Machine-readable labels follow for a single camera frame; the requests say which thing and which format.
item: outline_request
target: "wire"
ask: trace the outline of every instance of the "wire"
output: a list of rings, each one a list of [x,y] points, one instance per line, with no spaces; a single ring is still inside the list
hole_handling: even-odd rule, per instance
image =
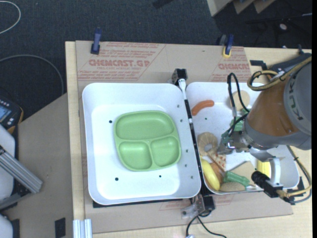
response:
[[[9,91],[7,91],[6,89],[4,89],[2,86],[0,86],[0,92],[4,91],[5,94],[7,95],[8,99],[11,99],[12,101],[14,100],[13,96],[9,93]]]
[[[15,3],[13,3],[13,2],[10,2],[10,1],[0,1],[0,2],[9,3],[9,4],[15,6],[15,7],[18,9],[18,11],[19,11],[19,18],[18,18],[18,20],[17,20],[12,26],[10,26],[9,28],[7,28],[7,29],[3,30],[2,32],[0,32],[0,34],[3,34],[3,33],[5,33],[5,32],[7,32],[7,31],[9,31],[10,29],[12,29],[13,27],[15,27],[15,25],[16,25],[17,23],[19,23],[19,21],[20,21],[20,19],[21,19],[21,10],[20,10],[20,8],[19,8]]]
[[[45,62],[47,62],[50,66],[52,66],[54,68],[54,70],[56,71],[56,73],[58,74],[59,78],[60,78],[60,83],[61,83],[61,95],[64,94],[64,81],[63,78],[60,74],[60,72],[58,71],[58,69],[56,68],[56,66],[54,64],[52,64],[50,61],[46,60],[45,58],[39,57],[39,56],[35,56],[35,55],[15,55],[15,56],[10,56],[10,57],[6,57],[6,58],[2,58],[0,59],[0,62],[4,62],[13,58],[37,58],[40,60],[43,60]]]
[[[208,217],[211,214],[212,210],[207,210],[199,215],[199,217]]]
[[[242,97],[241,97],[241,91],[240,91],[240,86],[239,86],[239,82],[238,82],[238,79],[236,77],[236,75],[234,73],[230,73],[227,77],[227,84],[228,84],[228,92],[229,92],[229,97],[230,97],[230,101],[231,101],[231,105],[232,105],[232,108],[234,110],[234,115],[233,115],[233,125],[230,127],[230,129],[228,130],[229,132],[229,135],[228,136],[231,136],[231,134],[233,133],[234,131],[234,128],[235,128],[235,125],[237,124],[237,114],[236,114],[236,109],[235,109],[235,103],[234,103],[234,99],[233,99],[233,95],[232,95],[232,90],[231,90],[231,77],[233,76],[234,80],[236,81],[236,85],[237,85],[237,92],[238,92],[238,96],[239,96],[239,100],[240,100],[240,103],[242,105],[242,107],[245,109],[245,111],[248,113],[249,110],[248,108],[244,105],[243,101],[242,101]]]
[[[262,86],[253,86],[253,81],[258,78],[261,75],[265,75],[265,74],[270,74],[270,75],[278,75],[277,72],[273,71],[273,70],[264,70],[264,71],[257,71],[255,73],[253,73],[253,75],[248,79],[248,87],[254,91],[262,91],[265,89],[268,89],[276,84],[278,84],[281,81],[284,81],[290,74],[300,70],[303,66],[307,65],[308,63],[310,63],[312,61],[312,57],[308,57],[306,58],[304,61],[300,62],[299,64],[297,64],[296,66],[294,66],[293,68],[291,68],[288,72],[286,72],[285,74],[281,75],[280,77],[275,78],[274,80],[270,81],[268,84],[266,85],[262,85]]]
[[[247,117],[247,115],[248,115],[248,113],[246,113],[246,114],[244,114],[243,116],[239,117],[239,118],[237,119],[237,121],[227,130],[227,132],[233,131],[235,125],[236,125],[238,122],[244,120],[244,119]]]
[[[307,188],[305,188],[305,189],[294,191],[294,192],[291,192],[291,193],[288,193],[288,192],[283,191],[283,190],[277,190],[276,192],[278,193],[280,198],[284,199],[284,198],[289,198],[291,196],[300,195],[300,194],[303,194],[303,193],[309,191],[310,194],[308,195],[307,198],[302,199],[302,200],[294,201],[294,203],[299,203],[299,202],[303,202],[303,201],[307,200],[311,196],[311,194],[312,194],[312,178],[311,178],[310,174],[308,173],[307,169],[302,164],[302,162],[299,160],[299,157],[296,156],[296,154],[294,153],[293,149],[290,148],[289,146],[288,146],[288,149],[290,150],[291,154],[294,157],[294,160],[297,162],[297,164],[300,167],[300,169],[303,171],[303,173],[304,173],[304,175],[305,175],[305,177],[306,177],[306,179],[307,179],[307,181],[309,183],[309,186]]]
[[[227,238],[226,236],[224,235],[221,235],[221,234],[217,234],[217,233],[214,233],[212,231],[210,231],[205,225],[204,223],[202,222],[202,220],[199,218],[199,214],[196,215],[194,218],[192,218],[192,220],[188,223],[187,225],[187,228],[186,228],[186,236],[189,236],[189,227],[190,225],[192,224],[192,222],[195,220],[195,219],[198,219],[198,221],[202,224],[202,226],[204,227],[204,229],[206,229],[206,231],[214,236],[220,236],[220,237],[223,237],[223,238]]]

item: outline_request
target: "green vegetable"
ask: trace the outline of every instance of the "green vegetable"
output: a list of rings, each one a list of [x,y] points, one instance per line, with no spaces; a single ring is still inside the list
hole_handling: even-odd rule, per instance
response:
[[[230,181],[238,182],[238,183],[242,184],[244,187],[249,186],[249,183],[250,183],[250,180],[248,178],[237,175],[237,174],[230,172],[230,171],[227,171],[225,173],[223,181],[224,182],[230,182]]]

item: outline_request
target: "black clip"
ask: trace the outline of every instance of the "black clip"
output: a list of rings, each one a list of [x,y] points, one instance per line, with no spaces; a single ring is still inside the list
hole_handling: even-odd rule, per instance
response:
[[[95,29],[95,37],[94,37],[94,43],[92,43],[91,45],[91,50],[90,53],[95,54],[95,55],[99,55],[99,49],[100,49],[100,38],[101,38],[101,28],[97,27]]]

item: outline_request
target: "black carpet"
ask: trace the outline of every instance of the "black carpet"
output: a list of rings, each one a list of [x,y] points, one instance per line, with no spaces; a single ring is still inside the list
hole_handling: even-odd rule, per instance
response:
[[[5,0],[21,9],[20,22],[0,34],[0,60],[29,54],[51,62],[65,78],[65,41],[92,40],[101,27],[101,41],[215,45],[233,34],[244,47],[312,48],[312,0],[277,0],[258,14],[253,5],[237,15],[232,3],[211,17],[206,0]],[[279,33],[280,20],[288,31]],[[0,3],[0,32],[18,18],[17,9]],[[0,62],[0,95],[19,104],[27,118],[61,95],[59,75],[46,61],[19,57]]]

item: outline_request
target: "black device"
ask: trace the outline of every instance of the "black device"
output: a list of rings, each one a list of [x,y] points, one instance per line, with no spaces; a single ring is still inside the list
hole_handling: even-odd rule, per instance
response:
[[[10,133],[22,121],[23,110],[13,101],[0,95],[0,124]]]

